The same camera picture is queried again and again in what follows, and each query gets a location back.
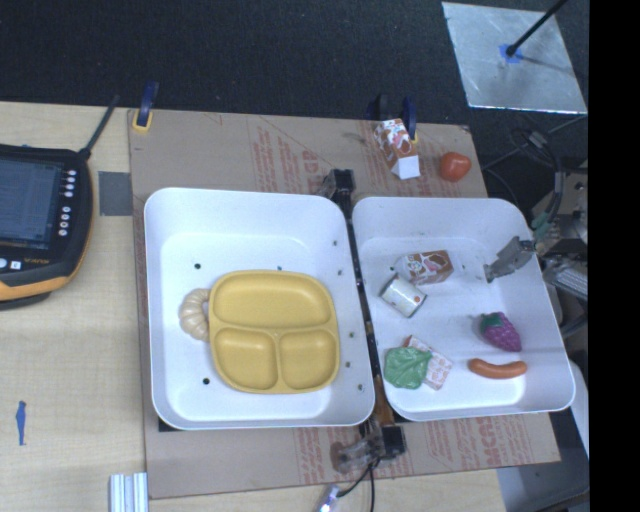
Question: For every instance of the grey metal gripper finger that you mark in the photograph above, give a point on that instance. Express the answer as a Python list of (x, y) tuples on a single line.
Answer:
[(507, 259)]

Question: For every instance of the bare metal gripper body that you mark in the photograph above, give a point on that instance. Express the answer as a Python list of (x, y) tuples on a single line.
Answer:
[(567, 265)]

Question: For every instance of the white plastic tray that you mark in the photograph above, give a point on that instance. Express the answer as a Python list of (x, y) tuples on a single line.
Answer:
[(450, 220), (240, 215)]

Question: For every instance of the purple grapes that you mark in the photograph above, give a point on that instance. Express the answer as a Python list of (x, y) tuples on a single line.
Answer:
[(501, 332)]

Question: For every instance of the small orange and white carton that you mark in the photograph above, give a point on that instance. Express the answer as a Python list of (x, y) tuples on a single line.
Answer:
[(430, 266)]

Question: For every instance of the red tomato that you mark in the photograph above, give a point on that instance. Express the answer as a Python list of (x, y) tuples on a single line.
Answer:
[(455, 166)]

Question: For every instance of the orange sausage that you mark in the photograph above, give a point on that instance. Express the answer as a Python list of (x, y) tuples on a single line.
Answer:
[(497, 369)]

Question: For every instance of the white can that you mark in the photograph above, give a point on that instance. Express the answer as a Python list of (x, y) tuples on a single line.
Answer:
[(401, 296)]

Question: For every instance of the orange and white packet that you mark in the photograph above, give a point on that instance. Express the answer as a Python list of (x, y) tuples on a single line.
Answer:
[(439, 371)]

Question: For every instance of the green lettuce leaf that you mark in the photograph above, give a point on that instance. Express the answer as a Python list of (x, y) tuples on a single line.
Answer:
[(406, 369)]

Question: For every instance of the thin black rod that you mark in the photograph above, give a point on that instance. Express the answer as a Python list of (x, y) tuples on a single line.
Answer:
[(357, 270)]

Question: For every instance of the tall orange and white carton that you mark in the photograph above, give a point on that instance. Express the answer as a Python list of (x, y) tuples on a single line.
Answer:
[(397, 145)]

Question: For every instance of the yellow divided plate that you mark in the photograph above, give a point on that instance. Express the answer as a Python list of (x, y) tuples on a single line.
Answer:
[(272, 300)]

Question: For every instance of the brown cardboard board red print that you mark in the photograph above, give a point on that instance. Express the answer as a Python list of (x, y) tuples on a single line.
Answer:
[(225, 150)]

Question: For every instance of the beige doughnut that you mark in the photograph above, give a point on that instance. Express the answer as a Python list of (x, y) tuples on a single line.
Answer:
[(192, 315)]

